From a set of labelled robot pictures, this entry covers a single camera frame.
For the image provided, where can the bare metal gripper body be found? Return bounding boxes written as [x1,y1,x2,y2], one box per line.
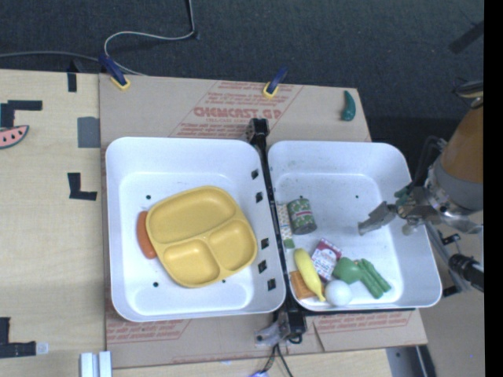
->
[395,186,483,235]

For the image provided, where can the white plastic tray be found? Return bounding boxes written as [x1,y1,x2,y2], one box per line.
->
[266,139,443,313]
[105,136,287,324]

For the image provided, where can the green asparagus bunch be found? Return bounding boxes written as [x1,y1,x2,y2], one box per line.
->
[354,258,393,300]

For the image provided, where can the green bell pepper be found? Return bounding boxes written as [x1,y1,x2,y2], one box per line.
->
[332,256,362,286]

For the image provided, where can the pink and white carton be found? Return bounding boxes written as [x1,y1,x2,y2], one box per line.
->
[310,237,343,282]

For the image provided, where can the green can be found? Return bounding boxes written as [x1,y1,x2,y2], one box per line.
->
[285,197,318,236]

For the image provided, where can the white ball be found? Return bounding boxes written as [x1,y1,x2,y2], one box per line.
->
[324,279,354,307]

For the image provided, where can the yellow banana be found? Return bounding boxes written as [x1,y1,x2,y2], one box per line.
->
[293,247,327,303]

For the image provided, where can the white patterned packet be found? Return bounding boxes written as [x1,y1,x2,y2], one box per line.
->
[275,203,294,240]

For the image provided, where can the orange biscuit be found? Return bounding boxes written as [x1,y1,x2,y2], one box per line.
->
[288,269,318,301]

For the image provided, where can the thin black rod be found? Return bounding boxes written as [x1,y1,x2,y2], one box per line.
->
[254,130,294,313]

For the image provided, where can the dark green chili pepper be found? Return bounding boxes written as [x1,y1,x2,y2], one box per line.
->
[340,90,357,123]

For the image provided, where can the yellow divided plate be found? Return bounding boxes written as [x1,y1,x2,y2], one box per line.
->
[145,185,259,289]

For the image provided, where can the brown cardboard board red print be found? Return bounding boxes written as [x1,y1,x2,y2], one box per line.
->
[97,72,429,369]

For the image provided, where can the orange sausage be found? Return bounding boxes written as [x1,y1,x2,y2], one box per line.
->
[135,210,159,260]

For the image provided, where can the pink watermelon slice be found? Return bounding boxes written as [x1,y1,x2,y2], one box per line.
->
[0,124,31,150]

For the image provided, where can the black cylinder on white bracket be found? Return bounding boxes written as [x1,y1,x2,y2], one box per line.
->
[442,252,485,297]

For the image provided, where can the black block with thin wires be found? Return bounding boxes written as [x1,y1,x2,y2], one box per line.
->
[244,117,270,145]
[274,309,308,344]

